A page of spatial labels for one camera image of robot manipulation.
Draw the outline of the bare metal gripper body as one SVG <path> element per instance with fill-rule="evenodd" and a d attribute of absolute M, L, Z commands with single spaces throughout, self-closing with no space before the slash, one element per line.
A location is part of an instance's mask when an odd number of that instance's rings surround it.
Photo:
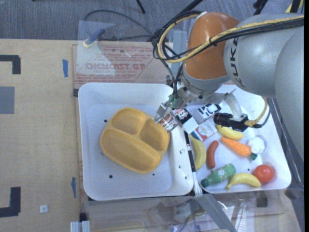
<path fill-rule="evenodd" d="M 183 85 L 181 83 L 168 82 L 172 88 L 172 93 L 166 102 L 162 103 L 164 110 L 184 108 L 192 101 L 201 101 L 202 103 L 213 94 L 213 90 L 201 90 L 194 86 Z"/>

